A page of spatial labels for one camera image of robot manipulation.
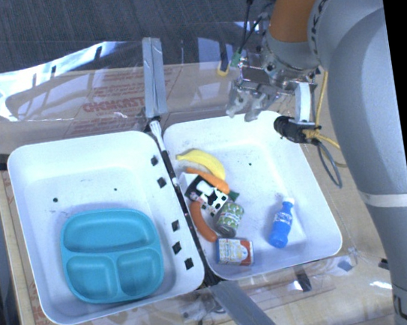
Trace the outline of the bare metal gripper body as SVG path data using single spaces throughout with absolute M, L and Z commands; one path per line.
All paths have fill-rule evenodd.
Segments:
M 239 69 L 232 89 L 235 109 L 242 110 L 250 103 L 268 106 L 280 94 L 293 95 L 298 84 L 312 82 L 311 74 L 319 63 L 309 45 L 299 43 L 263 49 L 247 57 L 236 53 L 230 65 Z

